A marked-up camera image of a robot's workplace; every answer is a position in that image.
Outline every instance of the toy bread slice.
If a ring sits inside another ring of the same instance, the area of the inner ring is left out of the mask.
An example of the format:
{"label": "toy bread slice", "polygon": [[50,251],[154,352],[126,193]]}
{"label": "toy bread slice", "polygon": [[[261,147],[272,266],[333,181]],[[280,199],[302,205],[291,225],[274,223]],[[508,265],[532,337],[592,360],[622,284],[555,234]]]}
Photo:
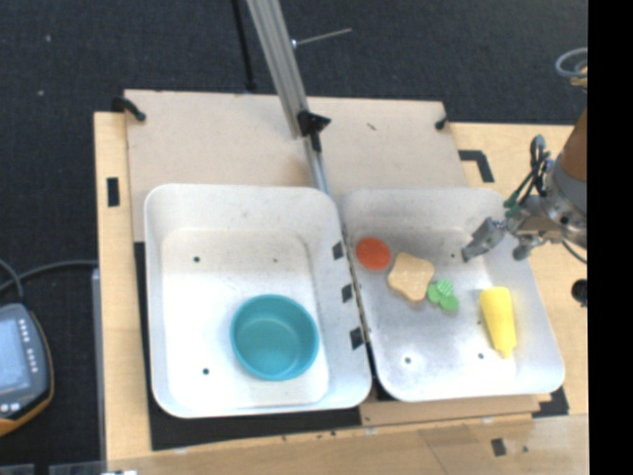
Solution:
{"label": "toy bread slice", "polygon": [[410,301],[417,302],[426,296],[426,289],[434,273],[435,266],[432,262],[402,252],[396,257],[394,267],[387,276],[387,283]]}

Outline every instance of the black bracket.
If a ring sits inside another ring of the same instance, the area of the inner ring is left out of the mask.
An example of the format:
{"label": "black bracket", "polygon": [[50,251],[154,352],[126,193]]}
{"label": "black bracket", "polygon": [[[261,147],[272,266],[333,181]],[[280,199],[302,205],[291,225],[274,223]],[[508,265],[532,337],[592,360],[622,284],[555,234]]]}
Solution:
{"label": "black bracket", "polygon": [[491,166],[482,151],[474,149],[459,149],[457,152],[459,153],[460,160],[473,160],[477,163],[479,173],[481,174],[484,183],[495,183],[495,177],[493,176]]}
{"label": "black bracket", "polygon": [[306,138],[310,136],[310,142],[312,143],[313,150],[321,152],[320,139],[318,133],[322,131],[331,122],[330,118],[325,116],[319,116],[309,111],[302,111],[297,116],[299,121],[299,128],[301,129],[301,135]]}
{"label": "black bracket", "polygon": [[570,404],[562,386],[550,393],[550,396],[552,397],[551,401],[539,403],[541,410],[532,414],[533,419],[567,416],[570,413]]}
{"label": "black bracket", "polygon": [[112,99],[110,108],[114,113],[125,113],[128,110],[140,122],[144,122],[145,118],[147,118],[145,113],[142,113],[136,104],[126,97],[115,97]]}
{"label": "black bracket", "polygon": [[448,116],[444,116],[444,118],[435,122],[435,129],[437,129],[438,131],[443,130],[447,122],[448,122]]}

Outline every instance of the cable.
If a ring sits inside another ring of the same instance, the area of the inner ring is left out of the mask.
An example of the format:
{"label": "cable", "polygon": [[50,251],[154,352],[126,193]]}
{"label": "cable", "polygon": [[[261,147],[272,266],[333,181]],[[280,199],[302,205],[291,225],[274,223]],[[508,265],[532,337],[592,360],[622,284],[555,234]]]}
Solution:
{"label": "cable", "polygon": [[23,298],[24,288],[22,286],[22,282],[24,280],[28,280],[30,278],[33,278],[34,276],[37,276],[39,274],[43,274],[49,271],[53,271],[55,269],[61,269],[61,268],[67,268],[67,267],[93,267],[94,268],[97,265],[98,265],[97,260],[76,259],[76,260],[61,260],[60,262],[54,262],[52,264],[46,264],[40,267],[35,267],[31,269],[30,271],[26,271],[22,274],[19,274],[19,275],[16,274],[15,277],[13,277],[12,275],[12,281],[9,281],[7,283],[3,283],[2,285],[0,285],[0,293],[4,292],[15,283],[16,286],[18,287],[21,298]]}
{"label": "cable", "polygon": [[523,206],[523,204],[525,204],[525,201],[531,195],[534,188],[536,188],[536,191],[539,193],[539,195],[542,195],[543,175],[547,170],[547,163],[550,154],[551,153],[549,151],[545,151],[544,153],[542,153],[541,156],[538,158],[538,161],[532,167],[532,171],[528,175],[528,177],[530,177],[532,181],[530,182],[527,191],[523,194],[523,197],[521,197],[521,199],[518,201],[519,206]]}
{"label": "cable", "polygon": [[580,262],[582,262],[583,264],[587,264],[587,259],[586,258],[582,258],[578,253],[576,253],[576,251],[565,240],[563,241],[563,246],[569,251],[569,253],[571,255],[573,255],[575,258],[577,258]]}
{"label": "cable", "polygon": [[545,197],[545,174],[550,170],[552,166],[552,160],[550,160],[551,153],[546,151],[543,155],[542,162],[540,165],[540,172],[534,178],[534,186],[536,187],[536,191],[541,197]]}
{"label": "cable", "polygon": [[1,258],[0,267],[7,271],[11,276],[12,281],[8,282],[6,285],[11,286],[15,284],[16,288],[18,289],[18,297],[20,298],[21,302],[24,302],[24,286],[22,285],[22,279],[20,278],[20,276],[18,276],[18,273],[16,273],[15,269]]}
{"label": "cable", "polygon": [[556,68],[556,71],[558,72],[558,74],[562,75],[563,77],[579,77],[579,78],[588,77],[588,74],[586,72],[582,72],[581,70],[578,70],[579,66],[587,64],[585,60],[577,63],[576,65],[577,70],[567,70],[563,68],[563,63],[565,63],[568,59],[570,59],[573,56],[577,56],[579,54],[588,55],[588,51],[589,51],[588,47],[579,47],[578,49],[572,49],[571,51],[561,54],[556,60],[556,63],[554,64],[554,67]]}

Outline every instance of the sink basin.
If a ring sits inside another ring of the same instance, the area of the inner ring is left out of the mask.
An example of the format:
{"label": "sink basin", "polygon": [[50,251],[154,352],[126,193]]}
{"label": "sink basin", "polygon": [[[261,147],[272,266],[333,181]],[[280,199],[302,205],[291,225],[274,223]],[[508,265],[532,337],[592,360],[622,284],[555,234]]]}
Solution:
{"label": "sink basin", "polygon": [[[342,201],[360,302],[378,379],[393,397],[423,402],[451,398],[545,394],[560,387],[563,359],[527,260],[512,257],[516,239],[471,259],[461,248],[488,216],[503,218],[502,197],[488,189],[366,189]],[[378,238],[392,257],[407,252],[430,261],[433,280],[448,280],[455,311],[409,301],[388,285],[390,266],[365,267],[353,248]],[[507,287],[517,347],[508,359],[494,350],[479,304],[482,290]]]}
{"label": "sink basin", "polygon": [[[313,188],[167,184],[145,200],[151,386],[165,412],[228,417],[351,408],[371,388],[337,208]],[[302,305],[318,330],[300,376],[247,372],[230,344],[260,295]]]}

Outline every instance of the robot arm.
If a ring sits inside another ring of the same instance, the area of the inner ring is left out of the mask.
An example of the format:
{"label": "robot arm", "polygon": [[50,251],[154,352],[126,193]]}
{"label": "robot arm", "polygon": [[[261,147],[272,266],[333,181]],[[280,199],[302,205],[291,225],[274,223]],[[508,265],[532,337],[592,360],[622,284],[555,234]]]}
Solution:
{"label": "robot arm", "polygon": [[[557,62],[559,72],[561,58]],[[586,66],[583,71],[577,70],[576,76],[569,77],[573,84],[587,90]],[[527,258],[534,247],[548,241],[563,244],[582,259],[571,244],[587,249],[587,152],[587,108],[555,160],[550,158],[543,137],[534,138],[530,172],[503,204],[505,218],[484,220],[471,242],[462,248],[464,261],[490,251],[506,233],[518,240],[512,253],[517,260]]]}

